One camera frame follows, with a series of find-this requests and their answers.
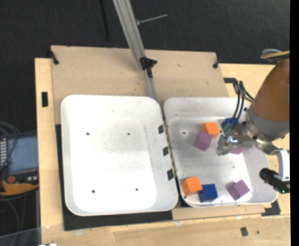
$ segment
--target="wooden board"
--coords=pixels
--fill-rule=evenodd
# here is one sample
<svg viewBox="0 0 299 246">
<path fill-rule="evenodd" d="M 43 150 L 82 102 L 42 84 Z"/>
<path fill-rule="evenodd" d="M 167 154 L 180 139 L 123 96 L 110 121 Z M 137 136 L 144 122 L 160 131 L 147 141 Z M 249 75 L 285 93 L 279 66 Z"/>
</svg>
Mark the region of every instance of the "wooden board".
<svg viewBox="0 0 299 246">
<path fill-rule="evenodd" d="M 256 87 L 259 88 L 261 81 L 265 78 L 270 66 L 266 65 L 234 65 L 234 64 L 220 64 L 222 71 L 218 70 L 220 75 L 218 77 L 236 77 L 238 80 L 244 81 L 244 84 L 250 93 L 252 93 L 250 83 L 245 80 L 253 81 Z M 290 204 L 287 196 L 283 195 L 278 198 L 278 201 L 285 201 L 282 205 L 281 216 L 262 218 L 261 213 L 265 208 L 271 205 L 253 205 L 246 207 L 224 207 L 221 210 L 215 208 L 207 208 L 201 212 L 191 211 L 191 209 L 182 209 L 176 207 L 173 211 L 174 220 L 158 223 L 123 225 L 115 227 L 102 227 L 96 229 L 85 229 L 82 231 L 69 231 L 63 229 L 62 205 L 60 199 L 60 184 L 58 176 L 58 159 L 56 149 L 56 134 L 55 134 L 55 117 L 54 117 L 54 97 L 53 97 L 53 77 L 52 77 L 52 61 L 48 58 L 37 58 L 35 60 L 35 75 L 36 75 L 36 100 L 37 100 L 37 130 L 38 130 L 38 145 L 39 145 L 39 182 L 40 182 L 40 219 L 41 219 L 41 234 L 43 243 L 55 242 L 58 245 L 93 245 L 94 241 L 97 245 L 131 245 L 138 244 L 138 236 L 145 236 L 150 239 L 151 236 L 160 234 L 160 241 L 156 241 L 156 245 L 169 245 L 170 242 L 178 242 L 178 229 L 180 225 L 186 233 L 189 233 L 194 239 L 193 241 L 202 240 L 203 223 L 209 222 L 205 229 L 211 230 L 212 241 L 211 244 L 219 245 L 219 240 L 215 240 L 215 234 L 225 234 L 234 238 L 233 245 L 247 245 L 245 240 L 240 240 L 235 236 L 235 229 L 239 229 L 239 224 L 247 225 L 244 220 L 247 218 L 254 218 L 254 226 L 263 223 L 267 225 L 265 229 L 265 236 L 258 236 L 252 245 L 263 245 L 267 241 L 271 245 L 288 245 L 290 244 L 289 225 L 281 225 L 279 218 L 290 221 Z M 222 92 L 229 92 L 230 96 L 234 96 L 234 92 L 229 91 L 228 86 Z M 48 106 L 42 107 L 41 93 L 47 92 Z M 169 94 L 169 89 L 164 89 L 166 96 Z M 287 137 L 282 140 L 282 143 L 287 146 Z M 280 244 L 276 244 L 277 240 L 273 238 L 274 233 L 283 234 L 284 240 L 280 240 Z"/>
<path fill-rule="evenodd" d="M 138 71 L 130 49 L 52 46 L 55 123 L 60 104 L 72 94 L 147 96 L 144 71 Z M 153 67 L 158 102 L 173 96 L 228 96 L 216 54 L 146 50 Z"/>
</svg>

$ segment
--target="wooden table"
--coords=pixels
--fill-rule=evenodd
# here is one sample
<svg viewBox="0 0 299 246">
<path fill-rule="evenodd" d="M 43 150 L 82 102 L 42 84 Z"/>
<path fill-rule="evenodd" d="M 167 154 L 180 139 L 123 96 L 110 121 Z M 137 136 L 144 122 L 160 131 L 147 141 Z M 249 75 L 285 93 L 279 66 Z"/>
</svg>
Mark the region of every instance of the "wooden table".
<svg viewBox="0 0 299 246">
<path fill-rule="evenodd" d="M 85 52 L 98 52 L 109 55 L 117 54 L 118 57 L 110 60 L 110 65 L 119 64 L 119 72 L 131 72 L 132 62 L 129 61 L 129 53 L 126 49 L 97 48 L 67 48 L 54 46 L 52 50 L 56 52 L 56 57 L 64 59 L 63 53 L 69 50 Z M 160 58 L 161 65 L 154 67 L 154 77 L 159 73 L 160 81 L 155 81 L 159 101 L 162 102 L 174 94 L 172 87 L 182 86 L 182 81 L 178 77 L 187 79 L 188 75 L 180 71 L 174 77 L 174 83 L 166 83 L 168 74 L 171 74 L 169 65 L 178 68 L 187 66 L 188 70 L 194 72 L 203 71 L 203 65 L 208 63 L 211 66 L 215 61 L 214 53 L 200 52 L 172 52 L 147 50 L 149 58 Z M 100 71 L 104 72 L 108 64 L 103 64 Z M 76 68 L 76 65 L 66 65 L 66 69 Z M 207 84 L 210 90 L 199 93 L 200 96 L 214 94 L 217 96 L 235 97 L 235 92 L 231 84 L 224 84 L 224 77 L 234 77 L 242 80 L 252 96 L 255 96 L 263 80 L 273 68 L 273 65 L 239 65 L 239 64 L 219 64 L 215 74 L 208 77 Z M 36 102 L 37 102 L 37 132 L 39 149 L 39 183 L 40 183 L 40 220 L 42 243 L 57 243 L 61 245 L 290 245 L 290 194 L 279 194 L 278 204 L 281 209 L 279 215 L 262 216 L 268 211 L 271 204 L 256 204 L 247 206 L 223 206 L 207 207 L 203 209 L 182 208 L 177 205 L 173 210 L 173 220 L 164 222 L 154 222 L 146 224 L 133 224 L 91 228 L 84 230 L 65 231 L 63 227 L 62 203 L 58 173 L 58 158 L 55 133 L 55 105 L 53 84 L 53 63 L 50 58 L 35 59 L 35 82 L 36 82 Z M 114 74 L 107 70 L 110 79 L 114 79 Z M 182 96 L 196 96 L 199 88 L 205 87 L 203 81 L 206 77 L 192 78 L 190 87 L 182 87 Z M 43 107 L 42 96 L 44 92 L 48 96 L 48 105 Z M 139 95 L 146 94 L 145 88 L 139 88 Z M 277 147 L 289 149 L 289 134 L 274 143 Z M 276 156 L 268 156 L 270 166 L 278 171 Z M 243 236 L 241 228 L 246 228 L 248 236 Z"/>
</svg>

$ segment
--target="black cable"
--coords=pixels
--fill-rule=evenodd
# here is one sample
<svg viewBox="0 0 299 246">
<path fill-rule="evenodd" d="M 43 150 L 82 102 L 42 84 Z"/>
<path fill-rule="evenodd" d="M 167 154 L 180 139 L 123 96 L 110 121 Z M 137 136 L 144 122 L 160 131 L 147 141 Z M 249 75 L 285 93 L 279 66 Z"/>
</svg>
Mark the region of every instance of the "black cable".
<svg viewBox="0 0 299 246">
<path fill-rule="evenodd" d="M 252 97 L 246 90 L 245 90 L 245 94 L 252 100 L 254 100 L 254 97 Z"/>
<path fill-rule="evenodd" d="M 35 190 L 33 190 L 33 191 L 30 191 L 30 192 L 28 192 L 28 193 L 25 193 L 25 194 L 23 194 L 23 195 L 18 195 L 18 196 L 14 196 L 14 197 L 11 197 L 11 196 L 10 196 L 10 197 L 5 198 L 5 200 L 16 200 L 16 199 L 21 199 L 21 198 L 23 198 L 23 197 L 27 197 L 28 195 L 34 193 L 36 190 L 37 190 L 37 189 L 35 189 Z"/>
<path fill-rule="evenodd" d="M 230 126 L 231 127 L 233 125 L 233 120 L 235 119 L 236 114 L 238 113 L 238 109 L 239 109 L 239 106 L 240 106 L 240 99 L 241 99 L 241 90 L 240 90 L 238 82 L 236 82 L 235 88 L 237 88 L 237 105 L 236 105 L 235 112 L 234 112 L 234 114 L 233 114 L 233 116 L 232 116 L 232 118 L 230 120 Z"/>
<path fill-rule="evenodd" d="M 3 195 L 0 194 L 0 197 L 2 198 L 2 201 L 7 202 L 8 205 L 12 208 L 12 210 L 13 210 L 13 212 L 14 212 L 14 214 L 15 214 L 15 217 L 16 217 L 16 230 L 17 230 L 17 232 L 20 232 L 20 218 L 19 218 L 19 216 L 18 216 L 18 213 L 17 213 L 16 208 L 15 208 L 14 205 L 13 205 L 8 199 L 6 199 Z M 12 244 L 11 244 L 12 246 L 15 244 L 16 239 L 17 239 L 17 236 L 18 236 L 18 234 L 16 234 L 16 235 L 14 236 L 14 240 L 12 241 Z"/>
<path fill-rule="evenodd" d="M 253 103 L 253 100 L 252 100 L 252 99 L 250 99 L 250 98 L 248 98 L 248 97 L 245 97 L 245 99 L 246 99 L 247 101 Z"/>
<path fill-rule="evenodd" d="M 235 121 L 235 123 L 232 125 L 231 129 L 234 129 L 241 117 L 242 111 L 243 111 L 243 107 L 244 107 L 244 100 L 245 100 L 245 89 L 244 89 L 244 84 L 242 81 L 240 81 L 240 87 L 241 87 L 241 95 L 242 95 L 242 103 L 241 103 L 241 108 L 240 111 L 237 115 L 237 119 Z"/>
<path fill-rule="evenodd" d="M 17 245 L 20 245 L 21 235 L 22 235 L 22 231 L 23 231 L 23 225 L 24 225 L 24 221 L 25 221 L 26 198 L 27 197 L 24 197 L 24 199 L 23 199 L 23 210 L 22 210 L 22 217 L 21 217 L 21 223 L 20 223 L 20 232 L 19 232 L 19 234 L 17 236 Z"/>
<path fill-rule="evenodd" d="M 13 132 L 13 134 L 14 134 L 14 144 L 13 144 L 12 150 L 9 152 L 9 154 L 8 154 L 8 156 L 6 158 L 6 161 L 0 166 L 0 172 L 1 172 L 10 163 L 10 158 L 11 158 L 11 156 L 12 156 L 14 150 L 15 150 L 15 147 L 16 147 L 17 133 L 19 132 L 19 130 L 15 126 L 13 126 L 13 125 L 11 125 L 9 123 L 6 123 L 6 122 L 0 121 L 0 125 L 4 126 L 6 128 L 9 128 Z M 8 135 L 8 131 L 5 128 L 3 128 L 2 126 L 0 126 L 0 131 L 3 134 Z"/>
</svg>

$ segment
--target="black floor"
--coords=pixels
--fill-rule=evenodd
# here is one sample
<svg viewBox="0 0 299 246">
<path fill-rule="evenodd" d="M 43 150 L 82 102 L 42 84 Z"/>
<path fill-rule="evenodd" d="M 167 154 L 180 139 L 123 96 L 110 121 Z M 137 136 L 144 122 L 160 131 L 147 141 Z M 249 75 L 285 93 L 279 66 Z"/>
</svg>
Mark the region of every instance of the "black floor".
<svg viewBox="0 0 299 246">
<path fill-rule="evenodd" d="M 146 49 L 216 52 L 223 63 L 265 63 L 261 51 L 290 49 L 290 0 L 130 0 Z M 51 45 L 127 44 L 112 0 L 0 0 L 0 121 L 36 129 L 34 59 Z M 37 227 L 36 196 L 13 201 L 23 229 Z M 0 236 L 16 231 L 15 214 L 0 202 Z"/>
</svg>

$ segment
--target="wooden block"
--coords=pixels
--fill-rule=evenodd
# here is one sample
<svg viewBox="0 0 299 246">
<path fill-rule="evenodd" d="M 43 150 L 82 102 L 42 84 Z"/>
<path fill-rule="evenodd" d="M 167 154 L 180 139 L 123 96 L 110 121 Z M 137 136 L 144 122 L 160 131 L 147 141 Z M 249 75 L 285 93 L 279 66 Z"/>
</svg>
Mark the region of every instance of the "wooden block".
<svg viewBox="0 0 299 246">
<path fill-rule="evenodd" d="M 206 122 L 201 127 L 201 131 L 211 135 L 212 138 L 216 138 L 220 134 L 219 126 L 216 122 Z"/>
<path fill-rule="evenodd" d="M 181 183 L 181 188 L 185 196 L 198 193 L 203 189 L 200 179 L 197 176 L 185 179 Z"/>
<path fill-rule="evenodd" d="M 202 187 L 203 190 L 199 192 L 200 202 L 206 202 L 206 201 L 211 202 L 218 197 L 216 185 L 205 184 L 202 185 Z"/>
<path fill-rule="evenodd" d="M 228 188 L 228 192 L 231 194 L 234 200 L 243 197 L 249 191 L 250 189 L 243 180 L 238 181 L 237 183 Z"/>
<path fill-rule="evenodd" d="M 210 147 L 212 136 L 204 131 L 200 131 L 196 137 L 194 147 L 206 151 Z"/>
</svg>

